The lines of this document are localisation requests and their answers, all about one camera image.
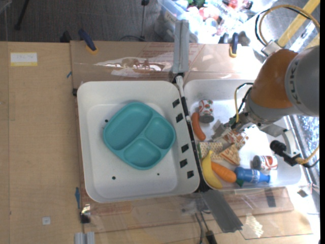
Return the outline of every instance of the white tray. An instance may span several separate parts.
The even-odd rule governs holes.
[[[111,202],[180,195],[198,188],[198,167],[176,86],[166,81],[94,81],[79,87],[77,100],[85,186],[93,200]],[[179,104],[173,107],[176,100]],[[173,147],[149,170],[129,166],[102,139],[105,120],[109,122],[119,109],[132,101],[152,107],[176,131]],[[179,114],[183,119],[177,122]]]
[[[202,99],[210,99],[213,101],[214,109],[214,122],[209,124],[202,124],[201,128],[206,134],[206,141],[211,140],[213,135],[213,125],[219,119],[222,123],[227,123],[229,118],[235,115],[235,101],[234,92],[235,89],[245,83],[253,82],[253,80],[243,79],[198,79],[191,80],[185,84],[184,94],[190,115],[195,111],[198,111],[199,101]],[[237,94],[237,105],[240,106],[242,98],[249,87],[243,87]],[[289,128],[284,119],[276,122],[277,125],[284,128]],[[272,155],[273,152],[270,149],[270,143],[273,140],[281,142],[283,138],[281,136],[274,138],[260,131],[257,127],[247,130],[249,139],[246,144],[240,149],[239,155],[241,158],[241,166],[244,168],[251,168],[250,161],[255,155]],[[259,184],[244,183],[242,188],[259,188],[259,187],[280,187],[293,185],[299,182],[301,178],[300,165],[290,166],[285,163],[282,157],[278,157],[278,169],[270,172],[264,172],[271,176],[269,184],[261,182]],[[222,161],[222,165],[234,170],[235,166],[231,165],[227,161]],[[237,184],[230,184],[222,181],[223,189],[238,189]]]

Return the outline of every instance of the soda can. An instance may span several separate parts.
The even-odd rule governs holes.
[[[278,159],[272,156],[254,156],[252,162],[253,169],[259,171],[270,171],[278,169]]]
[[[213,116],[213,101],[201,100],[199,102],[199,121],[202,123],[210,123],[214,121]]]

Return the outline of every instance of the blue bottle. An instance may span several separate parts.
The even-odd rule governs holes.
[[[236,167],[235,174],[237,179],[257,184],[261,181],[270,182],[271,177],[269,175],[262,174],[255,169],[245,169],[243,167]]]

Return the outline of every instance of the teal plate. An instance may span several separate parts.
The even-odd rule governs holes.
[[[121,108],[103,131],[105,145],[127,164],[146,170],[158,164],[173,146],[173,126],[141,102]]]

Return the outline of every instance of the yellow and white sticker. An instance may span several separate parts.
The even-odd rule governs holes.
[[[11,52],[11,66],[37,66],[36,52]]]

